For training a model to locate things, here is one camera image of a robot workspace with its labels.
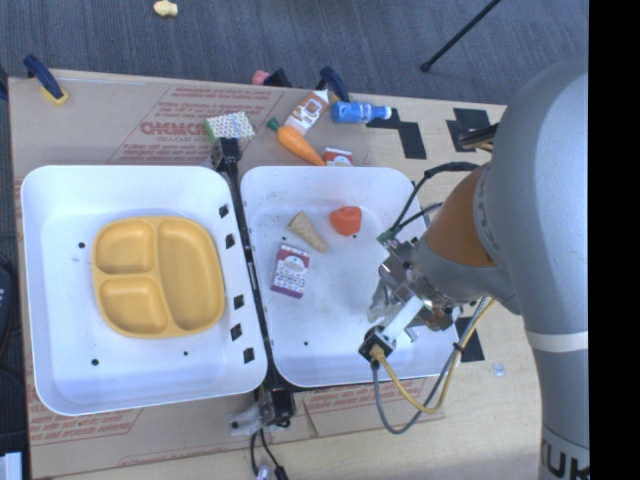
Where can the thin black rod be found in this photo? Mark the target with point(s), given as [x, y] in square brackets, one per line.
[248, 263]

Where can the red and white carton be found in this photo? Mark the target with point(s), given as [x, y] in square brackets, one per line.
[290, 272]

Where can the small red carton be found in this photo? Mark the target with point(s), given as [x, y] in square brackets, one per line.
[338, 158]

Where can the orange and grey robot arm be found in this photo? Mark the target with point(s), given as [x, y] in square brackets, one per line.
[540, 193]

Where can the yellow divided plate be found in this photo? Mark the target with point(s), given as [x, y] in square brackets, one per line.
[187, 273]

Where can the blue bottle with white cap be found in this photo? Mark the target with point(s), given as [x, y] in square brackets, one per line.
[355, 112]

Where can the pale yellow toy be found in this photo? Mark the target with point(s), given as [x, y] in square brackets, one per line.
[165, 8]

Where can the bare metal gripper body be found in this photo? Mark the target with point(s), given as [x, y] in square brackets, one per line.
[400, 273]

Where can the orange rounded toy fruit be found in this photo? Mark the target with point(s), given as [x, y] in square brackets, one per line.
[346, 220]

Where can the black cylinder on white bracket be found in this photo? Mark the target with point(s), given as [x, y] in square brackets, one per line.
[400, 320]

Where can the orange and white tube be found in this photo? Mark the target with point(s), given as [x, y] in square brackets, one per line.
[307, 112]

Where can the orange carrot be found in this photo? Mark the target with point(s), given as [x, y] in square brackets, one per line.
[297, 143]

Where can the white plastic tray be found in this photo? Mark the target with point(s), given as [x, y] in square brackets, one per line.
[335, 318]
[60, 208]

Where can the dotted white and green carton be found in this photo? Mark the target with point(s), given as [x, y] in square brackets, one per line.
[232, 125]

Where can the beige ice cream cone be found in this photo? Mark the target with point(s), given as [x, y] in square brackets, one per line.
[307, 229]

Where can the black tripod leg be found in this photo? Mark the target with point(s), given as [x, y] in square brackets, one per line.
[475, 18]

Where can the brown cardboard board red print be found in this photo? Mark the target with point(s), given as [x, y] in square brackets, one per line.
[100, 118]

